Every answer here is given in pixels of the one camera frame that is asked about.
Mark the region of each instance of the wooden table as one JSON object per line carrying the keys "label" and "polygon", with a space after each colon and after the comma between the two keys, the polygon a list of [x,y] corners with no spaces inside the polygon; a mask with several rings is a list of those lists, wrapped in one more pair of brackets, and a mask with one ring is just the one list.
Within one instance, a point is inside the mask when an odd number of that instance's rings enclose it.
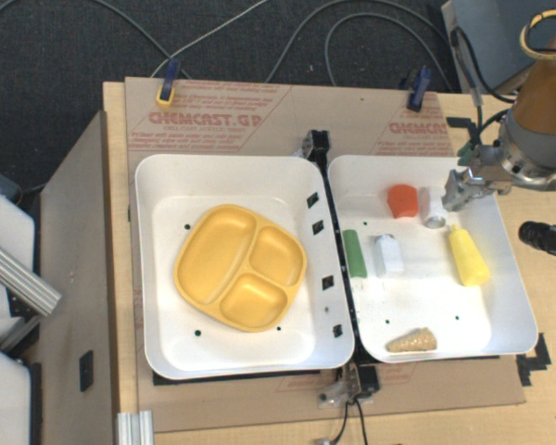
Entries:
{"label": "wooden table", "polygon": [[[474,117],[475,110],[468,95],[438,95],[438,99],[446,117]],[[485,96],[484,99],[485,118],[507,107],[492,97]],[[104,84],[103,109],[107,122],[107,129],[102,131],[102,144],[105,169],[103,232],[107,251],[109,324],[109,336],[104,341],[110,348],[110,368],[109,374],[105,375],[102,381],[109,385],[109,388],[105,389],[111,396],[109,412],[113,419],[117,412],[136,413],[140,409],[134,334],[131,229],[128,223],[129,188],[123,83]],[[485,142],[490,143],[494,135],[495,131],[492,130],[485,133]],[[454,148],[462,146],[467,140],[464,130],[449,129],[449,137]],[[45,198],[49,199],[49,190]],[[369,443],[556,444],[556,258],[524,245],[516,235],[524,221],[556,223],[556,194],[534,193],[513,188],[510,195],[498,197],[498,203],[537,319],[538,330],[545,335],[552,364],[547,371],[532,374],[533,386],[525,389],[525,404],[369,416],[366,417]],[[33,352],[31,357],[34,360],[42,359],[41,354]],[[57,411],[49,402],[51,394],[49,377],[46,377],[45,381],[47,381],[45,389],[48,403],[44,407],[44,437],[52,438],[46,443],[59,443],[59,437],[64,437],[66,431],[64,427],[61,427],[59,434],[51,430],[53,422],[57,420]],[[88,401],[90,397],[85,395],[82,399]],[[158,445],[311,444],[318,438],[333,438],[340,427],[341,419],[240,426],[157,434],[156,443]],[[88,443],[87,438],[82,439],[83,433],[88,434],[87,430],[79,427],[78,443]],[[358,418],[349,419],[346,433],[340,443],[362,443]]]}

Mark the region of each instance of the white container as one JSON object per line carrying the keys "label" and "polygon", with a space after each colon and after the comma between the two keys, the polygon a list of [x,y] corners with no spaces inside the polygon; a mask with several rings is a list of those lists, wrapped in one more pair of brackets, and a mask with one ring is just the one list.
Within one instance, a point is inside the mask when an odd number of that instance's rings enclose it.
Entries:
{"label": "white container", "polygon": [[[0,195],[0,247],[22,265],[32,270],[35,224],[29,214]],[[19,318],[10,316],[8,294],[0,283],[0,338],[7,334]]]}
{"label": "white container", "polygon": [[31,440],[31,375],[0,352],[0,445]]}
{"label": "white container", "polygon": [[[321,174],[293,157],[154,155],[136,170],[145,354],[169,379],[336,368],[354,347],[334,230]],[[309,208],[308,198],[317,196]],[[208,210],[235,204],[294,235],[307,253],[305,280],[279,329],[236,330],[179,294],[173,265]],[[322,230],[314,234],[313,225]],[[332,286],[324,288],[323,279]]]}
{"label": "white container", "polygon": [[[460,284],[449,247],[449,228],[429,229],[420,215],[394,219],[387,191],[395,184],[417,189],[444,186],[451,158],[344,156],[329,167],[342,230],[358,232],[368,278],[353,281],[352,293],[364,348],[382,362],[518,354],[537,342],[537,326],[494,197],[450,212],[447,224],[466,228],[491,272],[481,286]],[[404,272],[376,275],[377,236],[399,242]],[[428,327],[437,349],[390,353],[385,345],[415,328]]]}

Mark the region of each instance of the white cable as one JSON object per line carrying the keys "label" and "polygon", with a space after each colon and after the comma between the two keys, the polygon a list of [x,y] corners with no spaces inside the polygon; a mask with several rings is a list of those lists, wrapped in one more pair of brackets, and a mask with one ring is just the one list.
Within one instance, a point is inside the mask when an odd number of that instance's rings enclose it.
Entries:
{"label": "white cable", "polygon": [[[238,19],[242,18],[244,15],[246,15],[247,13],[249,13],[252,10],[255,10],[258,6],[262,6],[263,4],[265,4],[266,2],[269,2],[270,0],[259,0],[256,4],[250,6],[249,8],[247,8],[246,10],[242,11],[241,13],[239,13],[238,15],[232,17],[231,19],[227,19],[223,24],[217,26],[215,29],[210,30],[207,33],[204,33],[203,35],[199,36],[198,38],[196,38],[193,42],[186,44],[185,46],[179,48],[177,51],[175,51],[171,57],[176,57],[177,55],[179,55],[180,53],[182,53],[183,51],[185,51],[187,48],[192,47],[193,45],[197,45],[199,42],[201,42],[202,40],[205,40],[206,38],[208,38],[209,36],[211,36],[212,34],[214,34],[215,32],[219,32],[220,30],[222,30],[224,27],[229,26],[231,23],[233,23],[234,21],[237,21]],[[150,75],[151,78],[154,78],[157,73],[162,70],[162,68],[165,66],[165,64],[167,64],[168,59],[165,59],[162,63],[160,63],[158,65],[158,67],[155,69],[155,71]]]}

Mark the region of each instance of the wooden edge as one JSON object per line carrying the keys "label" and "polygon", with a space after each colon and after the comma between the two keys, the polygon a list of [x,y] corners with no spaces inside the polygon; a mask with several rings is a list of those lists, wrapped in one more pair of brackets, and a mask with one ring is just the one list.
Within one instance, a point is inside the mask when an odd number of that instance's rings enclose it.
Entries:
{"label": "wooden edge", "polygon": [[107,236],[107,283],[115,416],[118,412],[138,412],[124,84],[104,83],[103,99],[105,222],[107,232],[111,233]]}

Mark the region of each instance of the cardboard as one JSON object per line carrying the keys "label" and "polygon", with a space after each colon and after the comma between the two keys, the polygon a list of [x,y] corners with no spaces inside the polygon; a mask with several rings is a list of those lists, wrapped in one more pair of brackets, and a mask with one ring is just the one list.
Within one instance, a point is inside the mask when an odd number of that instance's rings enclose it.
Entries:
{"label": "cardboard", "polygon": [[[317,402],[318,391],[333,384],[335,371],[154,384],[144,355],[134,172],[155,153],[296,155],[313,129],[329,131],[329,159],[345,154],[453,156],[436,95],[427,93],[416,113],[406,109],[405,91],[179,81],[171,107],[159,108],[159,86],[154,79],[125,82],[140,409],[153,412],[156,432],[339,416],[339,410],[320,409]],[[364,404],[368,415],[524,401],[512,356],[376,367],[382,389]]]}

